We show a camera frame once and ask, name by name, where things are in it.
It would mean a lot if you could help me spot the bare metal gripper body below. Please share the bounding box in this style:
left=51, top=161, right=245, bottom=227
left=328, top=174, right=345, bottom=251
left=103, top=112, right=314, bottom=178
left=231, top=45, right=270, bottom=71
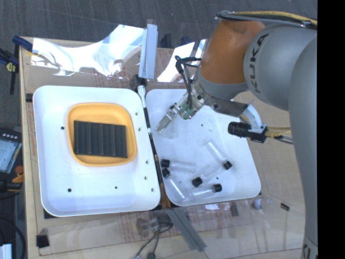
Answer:
left=172, top=83, right=249, bottom=120

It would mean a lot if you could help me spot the thin black and white rod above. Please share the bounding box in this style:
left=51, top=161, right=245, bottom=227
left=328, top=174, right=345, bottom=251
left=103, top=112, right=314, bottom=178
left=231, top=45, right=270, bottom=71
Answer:
left=137, top=85, right=172, bottom=209

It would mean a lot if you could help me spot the black cylinder on white bracket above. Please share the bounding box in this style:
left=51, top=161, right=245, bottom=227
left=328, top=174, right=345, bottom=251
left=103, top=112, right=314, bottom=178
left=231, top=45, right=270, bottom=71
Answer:
left=227, top=104, right=269, bottom=144

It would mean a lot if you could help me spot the brown cardboard board, red print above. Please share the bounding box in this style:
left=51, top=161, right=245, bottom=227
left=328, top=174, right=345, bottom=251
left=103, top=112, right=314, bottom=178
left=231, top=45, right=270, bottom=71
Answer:
left=18, top=36, right=308, bottom=259

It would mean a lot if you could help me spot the clear plastic bottle, black cap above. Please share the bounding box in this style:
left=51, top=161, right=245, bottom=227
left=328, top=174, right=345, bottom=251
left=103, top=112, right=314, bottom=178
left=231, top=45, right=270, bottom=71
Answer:
left=161, top=159, right=197, bottom=173
left=191, top=163, right=224, bottom=188
left=206, top=141, right=233, bottom=171
left=161, top=167, right=188, bottom=201
left=188, top=183, right=223, bottom=200

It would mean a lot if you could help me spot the white plastic tray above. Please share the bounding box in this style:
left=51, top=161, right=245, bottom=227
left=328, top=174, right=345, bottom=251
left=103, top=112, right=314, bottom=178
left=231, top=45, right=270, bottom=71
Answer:
left=144, top=88, right=261, bottom=207
left=32, top=85, right=162, bottom=217

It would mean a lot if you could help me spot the black ribbed block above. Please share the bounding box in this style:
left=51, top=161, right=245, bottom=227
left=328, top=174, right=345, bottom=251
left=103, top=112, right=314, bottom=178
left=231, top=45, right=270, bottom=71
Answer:
left=73, top=120, right=128, bottom=159

